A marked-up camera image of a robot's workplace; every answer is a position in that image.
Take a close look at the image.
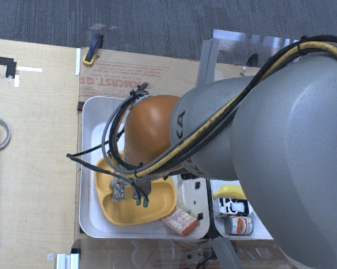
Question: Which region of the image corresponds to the black cylinder on white bracket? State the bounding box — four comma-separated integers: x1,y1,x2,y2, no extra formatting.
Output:
179,171,199,181

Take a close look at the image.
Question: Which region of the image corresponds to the yellow divided plate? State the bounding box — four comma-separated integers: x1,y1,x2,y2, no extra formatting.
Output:
89,149,182,231

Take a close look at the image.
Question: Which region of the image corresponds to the white plastic tray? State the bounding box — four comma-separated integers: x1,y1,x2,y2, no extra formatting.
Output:
205,177,279,244
71,94,221,249

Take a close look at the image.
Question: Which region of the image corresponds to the thin black rod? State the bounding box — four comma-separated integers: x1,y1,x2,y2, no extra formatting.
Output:
203,179,219,239

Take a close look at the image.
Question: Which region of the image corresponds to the white can orange label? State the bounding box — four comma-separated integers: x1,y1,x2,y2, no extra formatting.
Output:
223,214,256,237

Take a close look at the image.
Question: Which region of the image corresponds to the orange and white carton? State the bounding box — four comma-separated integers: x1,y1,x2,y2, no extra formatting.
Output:
159,205,201,238

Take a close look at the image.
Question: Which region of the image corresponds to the brown cardboard board red print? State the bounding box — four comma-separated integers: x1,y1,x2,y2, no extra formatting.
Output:
62,46,313,269

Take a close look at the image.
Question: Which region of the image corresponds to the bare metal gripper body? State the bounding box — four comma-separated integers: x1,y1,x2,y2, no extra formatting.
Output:
130,176,154,201

